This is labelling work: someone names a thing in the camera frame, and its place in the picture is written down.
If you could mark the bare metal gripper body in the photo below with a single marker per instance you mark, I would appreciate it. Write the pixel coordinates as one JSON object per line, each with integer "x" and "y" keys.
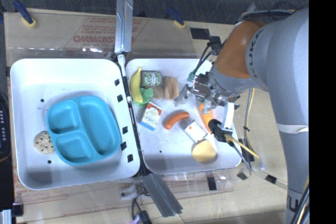
{"x": 207, "y": 87}

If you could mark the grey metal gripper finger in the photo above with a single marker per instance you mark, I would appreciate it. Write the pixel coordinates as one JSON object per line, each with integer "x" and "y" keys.
{"x": 183, "y": 95}
{"x": 207, "y": 107}

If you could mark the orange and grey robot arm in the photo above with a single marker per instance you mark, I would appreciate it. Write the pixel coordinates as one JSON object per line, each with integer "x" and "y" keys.
{"x": 283, "y": 55}

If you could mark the orange carrot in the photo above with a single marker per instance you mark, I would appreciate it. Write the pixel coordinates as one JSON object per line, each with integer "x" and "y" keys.
{"x": 207, "y": 118}

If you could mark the tan bread loaf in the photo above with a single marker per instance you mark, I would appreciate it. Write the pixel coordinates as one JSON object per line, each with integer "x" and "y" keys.
{"x": 171, "y": 87}

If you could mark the orange sausage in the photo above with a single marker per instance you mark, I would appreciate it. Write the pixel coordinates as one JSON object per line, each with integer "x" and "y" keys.
{"x": 176, "y": 119}

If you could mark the small brown bread roll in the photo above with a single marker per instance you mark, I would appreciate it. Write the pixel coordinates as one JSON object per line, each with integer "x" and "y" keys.
{"x": 158, "y": 92}

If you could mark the white and orange bottle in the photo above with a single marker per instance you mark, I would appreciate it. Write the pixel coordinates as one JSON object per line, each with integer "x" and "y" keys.
{"x": 194, "y": 131}

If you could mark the green can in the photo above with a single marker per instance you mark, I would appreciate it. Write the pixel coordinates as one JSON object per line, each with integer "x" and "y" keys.
{"x": 151, "y": 78}

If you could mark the green broccoli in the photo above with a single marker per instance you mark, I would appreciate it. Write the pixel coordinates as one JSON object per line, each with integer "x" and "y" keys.
{"x": 146, "y": 94}

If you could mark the white and orange carton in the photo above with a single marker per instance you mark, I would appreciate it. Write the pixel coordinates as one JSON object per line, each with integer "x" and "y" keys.
{"x": 151, "y": 116}

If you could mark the pale yellow rounded toy food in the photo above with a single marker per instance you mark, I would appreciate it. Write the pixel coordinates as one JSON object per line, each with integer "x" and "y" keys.
{"x": 204, "y": 151}

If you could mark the yellow banana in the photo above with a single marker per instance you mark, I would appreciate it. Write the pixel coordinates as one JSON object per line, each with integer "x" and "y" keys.
{"x": 135, "y": 85}

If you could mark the white plastic tray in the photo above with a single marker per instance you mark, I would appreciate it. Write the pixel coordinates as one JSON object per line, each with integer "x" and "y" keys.
{"x": 78, "y": 76}
{"x": 173, "y": 152}

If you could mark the blue divided plate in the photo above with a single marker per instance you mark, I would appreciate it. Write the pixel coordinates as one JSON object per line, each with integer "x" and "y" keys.
{"x": 84, "y": 128}

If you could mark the brown cardboard board red print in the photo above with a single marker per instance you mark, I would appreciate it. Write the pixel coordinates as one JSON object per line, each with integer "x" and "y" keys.
{"x": 65, "y": 31}

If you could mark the beige chocolate chip biscuit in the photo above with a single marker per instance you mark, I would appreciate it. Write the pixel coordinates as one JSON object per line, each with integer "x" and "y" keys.
{"x": 42, "y": 143}

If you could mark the black cylinder on white bracket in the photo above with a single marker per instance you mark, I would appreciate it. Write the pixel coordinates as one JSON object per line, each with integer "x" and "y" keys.
{"x": 219, "y": 129}

